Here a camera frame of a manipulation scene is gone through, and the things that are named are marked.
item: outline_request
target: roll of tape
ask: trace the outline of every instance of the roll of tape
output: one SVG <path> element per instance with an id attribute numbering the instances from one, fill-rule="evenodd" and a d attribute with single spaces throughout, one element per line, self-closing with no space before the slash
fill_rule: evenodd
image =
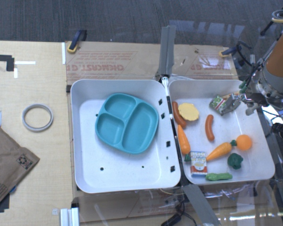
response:
<path id="1" fill-rule="evenodd" d="M 49 114 L 50 114 L 50 120 L 49 122 L 43 126 L 43 127 L 32 127 L 30 125 L 27 124 L 26 120 L 25 120 L 25 116 L 27 114 L 28 111 L 30 111 L 31 109 L 33 108 L 42 108 L 42 109 L 45 109 Z M 24 126 L 29 129 L 30 131 L 33 131 L 33 132 L 40 132 L 40 131 L 44 131 L 46 130 L 47 128 L 49 128 L 53 122 L 53 113 L 52 113 L 52 110 L 47 106 L 47 105 L 44 105 L 44 104 L 32 104 L 30 106 L 28 106 L 27 108 L 25 108 L 22 112 L 22 122 L 24 124 Z"/>

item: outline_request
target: green broccoli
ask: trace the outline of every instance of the green broccoli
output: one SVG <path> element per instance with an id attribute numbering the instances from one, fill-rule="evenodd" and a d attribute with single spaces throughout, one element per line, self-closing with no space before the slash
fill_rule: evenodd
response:
<path id="1" fill-rule="evenodd" d="M 228 158 L 227 158 L 227 164 L 234 169 L 239 169 L 241 167 L 241 162 L 243 161 L 243 158 L 238 155 L 237 153 L 232 153 Z"/>

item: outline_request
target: blue divided plate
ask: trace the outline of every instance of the blue divided plate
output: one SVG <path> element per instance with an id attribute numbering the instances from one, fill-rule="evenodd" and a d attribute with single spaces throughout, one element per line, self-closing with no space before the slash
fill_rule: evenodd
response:
<path id="1" fill-rule="evenodd" d="M 123 152 L 138 154 L 151 144 L 158 126 L 158 113 L 134 96 L 115 93 L 104 102 L 95 122 L 97 136 Z"/>

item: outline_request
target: orange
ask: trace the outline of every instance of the orange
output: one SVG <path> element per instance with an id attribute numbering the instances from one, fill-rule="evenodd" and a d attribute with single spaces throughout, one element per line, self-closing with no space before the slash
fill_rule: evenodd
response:
<path id="1" fill-rule="evenodd" d="M 244 134 L 237 137 L 236 143 L 237 147 L 242 151 L 249 150 L 253 145 L 251 138 L 248 135 Z"/>

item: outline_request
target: hot dog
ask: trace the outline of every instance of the hot dog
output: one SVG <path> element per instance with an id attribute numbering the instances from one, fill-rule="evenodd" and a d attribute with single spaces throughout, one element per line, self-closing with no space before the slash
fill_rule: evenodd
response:
<path id="1" fill-rule="evenodd" d="M 210 114 L 207 116 L 207 119 L 206 119 L 205 129 L 206 129 L 206 134 L 207 134 L 207 138 L 209 141 L 213 141 L 215 139 L 215 136 L 212 130 L 213 118 L 214 116 Z"/>
<path id="2" fill-rule="evenodd" d="M 174 116 L 176 123 L 178 125 L 181 125 L 182 128 L 185 128 L 187 125 L 187 122 L 179 114 L 178 103 L 176 101 L 172 102 L 172 108 L 173 108 L 173 116 Z"/>

